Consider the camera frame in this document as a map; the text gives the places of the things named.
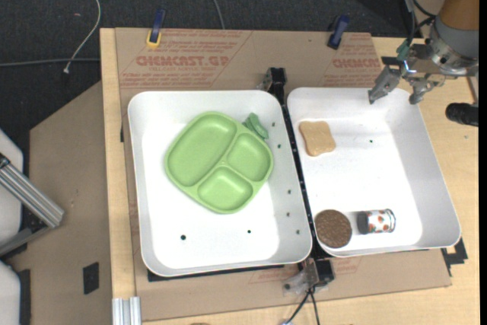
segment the white object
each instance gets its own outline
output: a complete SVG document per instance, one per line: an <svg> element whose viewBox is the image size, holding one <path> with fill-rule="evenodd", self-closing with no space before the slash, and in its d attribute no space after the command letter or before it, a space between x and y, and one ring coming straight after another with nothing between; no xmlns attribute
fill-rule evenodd
<svg viewBox="0 0 487 325"><path fill-rule="evenodd" d="M460 224L421 112L400 89L370 104L366 88L298 88L288 97L304 182L314 217L335 209L349 217L352 239L333 256L449 247ZM326 121L334 151L307 154L302 121ZM396 228L360 234L357 212L391 209Z"/></svg>
<svg viewBox="0 0 487 325"><path fill-rule="evenodd" d="M269 131L274 168L242 210L222 215L181 192L164 171L171 142L196 116L218 111L243 122L255 113ZM147 91L128 118L141 251L160 276L299 263L310 253L307 213L279 102L264 91Z"/></svg>
<svg viewBox="0 0 487 325"><path fill-rule="evenodd" d="M0 152L20 172L24 163L22 151L0 129ZM18 233L21 226L22 204L0 184L0 246Z"/></svg>
<svg viewBox="0 0 487 325"><path fill-rule="evenodd" d="M0 323L18 325L21 315L21 282L17 274L0 261Z"/></svg>

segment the green plate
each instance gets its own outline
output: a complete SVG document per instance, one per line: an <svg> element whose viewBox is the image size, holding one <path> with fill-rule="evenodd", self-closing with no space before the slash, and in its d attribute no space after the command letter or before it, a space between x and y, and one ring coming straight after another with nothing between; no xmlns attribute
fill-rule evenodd
<svg viewBox="0 0 487 325"><path fill-rule="evenodd" d="M257 121L255 114L246 125L223 113L198 115L164 157L168 177L208 209L238 212L267 181L274 164L263 141L266 131Z"/></svg>

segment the bread slice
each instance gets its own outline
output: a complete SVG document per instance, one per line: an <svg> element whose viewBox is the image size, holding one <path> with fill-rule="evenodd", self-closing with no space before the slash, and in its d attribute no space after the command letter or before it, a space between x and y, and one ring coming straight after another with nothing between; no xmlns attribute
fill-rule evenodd
<svg viewBox="0 0 487 325"><path fill-rule="evenodd" d="M335 139L325 121L303 121L299 124L299 131L306 144L306 152L310 156L316 157L336 148Z"/></svg>

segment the tin can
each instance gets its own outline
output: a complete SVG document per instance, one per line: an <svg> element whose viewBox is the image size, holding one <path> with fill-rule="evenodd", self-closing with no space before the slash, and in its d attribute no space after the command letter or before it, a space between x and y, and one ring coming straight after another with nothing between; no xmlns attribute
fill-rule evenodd
<svg viewBox="0 0 487 325"><path fill-rule="evenodd" d="M359 212L357 227L362 234L390 233L396 227L396 217L390 209Z"/></svg>

